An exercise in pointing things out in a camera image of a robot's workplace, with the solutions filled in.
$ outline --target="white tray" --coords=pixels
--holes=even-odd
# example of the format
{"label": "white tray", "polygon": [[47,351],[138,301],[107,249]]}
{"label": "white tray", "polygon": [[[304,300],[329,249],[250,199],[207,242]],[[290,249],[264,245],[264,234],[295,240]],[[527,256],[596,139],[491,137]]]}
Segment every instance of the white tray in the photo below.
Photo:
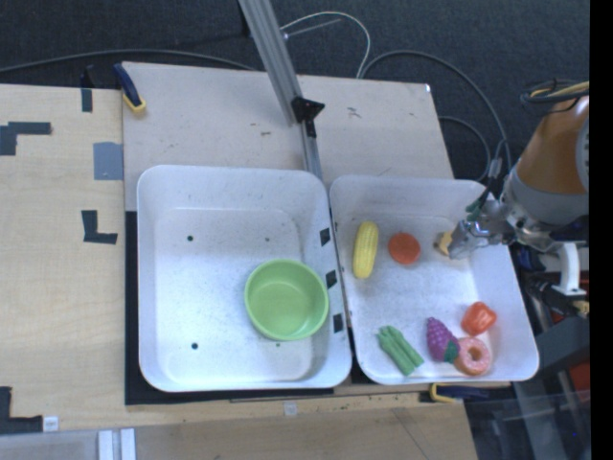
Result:
{"label": "white tray", "polygon": [[[467,180],[345,175],[330,188],[330,206],[357,359],[364,373],[382,384],[450,381],[520,381],[534,375],[538,351],[506,246],[476,250],[452,261],[434,247],[437,234],[465,217],[465,207],[484,190]],[[370,278],[352,274],[352,252],[358,225],[365,219],[379,227],[375,268]],[[396,263],[387,242],[398,231],[413,234],[421,245],[412,265]],[[426,319],[441,320],[457,337],[466,308],[481,300],[498,314],[497,323],[480,337],[492,354],[490,369],[468,377],[449,363],[430,358]],[[392,325],[425,362],[408,378],[379,348],[381,326]]]}
{"label": "white tray", "polygon": [[[139,361],[151,385],[327,388],[347,377],[351,348],[334,242],[322,242],[321,232],[331,232],[329,202],[317,177],[158,166],[140,177],[137,203]],[[245,282],[275,258],[302,261],[331,284],[328,321],[310,338],[276,342],[249,320]]]}

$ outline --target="pink donut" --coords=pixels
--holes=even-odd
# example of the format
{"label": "pink donut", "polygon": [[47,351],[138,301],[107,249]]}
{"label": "pink donut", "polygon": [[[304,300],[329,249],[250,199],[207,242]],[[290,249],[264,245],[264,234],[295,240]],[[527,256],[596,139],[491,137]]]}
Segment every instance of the pink donut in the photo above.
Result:
{"label": "pink donut", "polygon": [[453,364],[458,370],[467,375],[481,375],[491,365],[491,354],[486,344],[478,337],[462,337],[460,352]]}

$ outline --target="toy tomato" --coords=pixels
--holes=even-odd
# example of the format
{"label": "toy tomato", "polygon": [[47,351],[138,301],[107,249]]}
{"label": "toy tomato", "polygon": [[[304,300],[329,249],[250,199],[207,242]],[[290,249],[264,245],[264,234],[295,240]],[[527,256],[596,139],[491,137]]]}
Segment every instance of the toy tomato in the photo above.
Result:
{"label": "toy tomato", "polygon": [[494,325],[498,316],[496,312],[483,302],[473,303],[462,318],[462,329],[470,335],[484,333]]}

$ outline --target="green bowl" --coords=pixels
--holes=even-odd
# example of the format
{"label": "green bowl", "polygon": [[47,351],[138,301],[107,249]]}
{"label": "green bowl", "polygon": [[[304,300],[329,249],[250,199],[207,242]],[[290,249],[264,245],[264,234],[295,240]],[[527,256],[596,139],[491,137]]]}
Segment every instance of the green bowl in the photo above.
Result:
{"label": "green bowl", "polygon": [[245,306],[253,325],[266,337],[304,339],[326,321],[328,290],[307,265],[275,259],[259,265],[249,276]]}

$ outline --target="black clamp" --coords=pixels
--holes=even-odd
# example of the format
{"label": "black clamp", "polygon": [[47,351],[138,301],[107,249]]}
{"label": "black clamp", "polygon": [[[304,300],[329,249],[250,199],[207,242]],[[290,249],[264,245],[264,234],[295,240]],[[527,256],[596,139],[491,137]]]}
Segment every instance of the black clamp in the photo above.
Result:
{"label": "black clamp", "polygon": [[315,132],[315,122],[313,120],[325,106],[326,105],[323,103],[310,101],[304,97],[296,97],[291,102],[291,108],[294,111],[294,116],[296,116],[296,121],[298,121],[298,123],[305,123],[306,136],[309,136],[310,138],[317,138],[317,133]]}

